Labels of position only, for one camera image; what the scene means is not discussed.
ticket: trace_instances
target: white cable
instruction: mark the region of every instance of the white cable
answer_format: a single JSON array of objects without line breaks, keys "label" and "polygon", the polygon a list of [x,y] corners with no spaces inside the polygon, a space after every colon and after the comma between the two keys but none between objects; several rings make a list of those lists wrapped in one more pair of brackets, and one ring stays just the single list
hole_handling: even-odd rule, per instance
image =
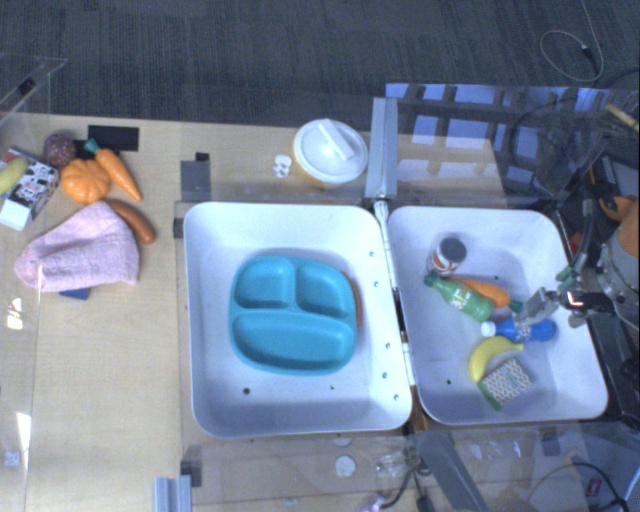
[{"label": "white cable", "polygon": [[579,39],[576,35],[572,34],[571,32],[567,32],[566,30],[548,30],[547,32],[542,34],[542,36],[540,37],[540,51],[542,52],[542,55],[544,56],[546,61],[549,64],[551,64],[553,66],[553,68],[558,73],[566,76],[567,78],[570,78],[571,80],[575,80],[576,82],[595,82],[596,80],[598,80],[602,76],[602,73],[604,72],[604,57],[602,56],[602,48],[600,48],[600,42],[598,41],[598,38],[596,37],[596,31],[593,28],[593,21],[591,20],[591,16],[589,15],[589,11],[587,11],[587,6],[585,5],[585,0],[580,0],[580,4],[582,5],[582,10],[584,11],[585,16],[587,17],[587,22],[589,23],[589,29],[591,30],[591,35],[593,36],[593,40],[595,42],[596,50],[597,50],[597,53],[598,53],[598,58],[600,59],[600,69],[597,72],[597,74],[593,78],[582,78],[582,77],[579,77],[579,76],[576,76],[576,75],[572,75],[571,73],[567,73],[566,71],[562,70],[560,68],[560,66],[558,66],[555,62],[553,62],[553,60],[551,60],[551,57],[549,57],[549,55],[545,51],[545,49],[544,49],[544,40],[550,34],[562,34],[564,36],[567,36],[567,37],[573,39],[574,41],[576,41],[580,45],[580,48],[582,50],[586,50],[586,49],[589,48],[584,43],[584,41]]}]

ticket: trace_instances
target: blue object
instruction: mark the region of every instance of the blue object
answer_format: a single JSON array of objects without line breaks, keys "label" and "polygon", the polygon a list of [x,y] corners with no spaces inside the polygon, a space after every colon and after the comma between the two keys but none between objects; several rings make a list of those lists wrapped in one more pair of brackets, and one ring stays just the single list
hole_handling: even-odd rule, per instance
[{"label": "blue object", "polygon": [[78,288],[77,290],[65,290],[59,293],[65,297],[71,297],[72,299],[87,300],[89,298],[90,291],[91,288]]},{"label": "blue object", "polygon": [[263,370],[335,372],[351,359],[356,305],[347,277],[313,260],[260,256],[236,274],[229,303],[236,354]]},{"label": "blue object", "polygon": [[480,331],[486,337],[504,336],[515,343],[525,343],[527,341],[549,341],[555,337],[558,328],[548,318],[529,327],[517,327],[513,317],[510,317],[497,325],[494,322],[483,322]]}]

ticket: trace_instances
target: gray carpet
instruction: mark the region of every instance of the gray carpet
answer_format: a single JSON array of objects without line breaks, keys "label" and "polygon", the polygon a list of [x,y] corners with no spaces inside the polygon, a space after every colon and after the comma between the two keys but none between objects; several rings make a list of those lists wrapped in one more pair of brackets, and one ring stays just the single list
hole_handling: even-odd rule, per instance
[{"label": "gray carpet", "polygon": [[[602,85],[638,66],[640,2],[587,2]],[[2,0],[0,51],[66,57],[56,113],[296,126],[369,126],[391,81],[581,85],[541,35],[593,45],[579,0]],[[576,44],[548,40],[592,75]],[[638,75],[616,84],[638,88]]]}]

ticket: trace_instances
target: pumpkin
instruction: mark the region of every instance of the pumpkin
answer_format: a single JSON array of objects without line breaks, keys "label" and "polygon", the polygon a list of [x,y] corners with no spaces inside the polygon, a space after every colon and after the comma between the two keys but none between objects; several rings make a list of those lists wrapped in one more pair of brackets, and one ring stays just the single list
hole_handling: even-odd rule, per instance
[{"label": "pumpkin", "polygon": [[95,160],[75,158],[62,169],[60,187],[76,203],[91,204],[109,192],[111,178]]}]

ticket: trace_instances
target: blue bottle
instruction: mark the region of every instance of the blue bottle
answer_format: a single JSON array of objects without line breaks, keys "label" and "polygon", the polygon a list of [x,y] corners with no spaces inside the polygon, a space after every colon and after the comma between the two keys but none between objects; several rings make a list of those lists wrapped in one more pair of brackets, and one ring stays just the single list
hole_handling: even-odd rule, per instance
[{"label": "blue bottle", "polygon": [[549,341],[556,335],[558,328],[548,318],[528,327],[517,327],[512,317],[497,325],[495,322],[482,322],[480,332],[487,338],[504,336],[514,343],[525,343],[527,341]]}]

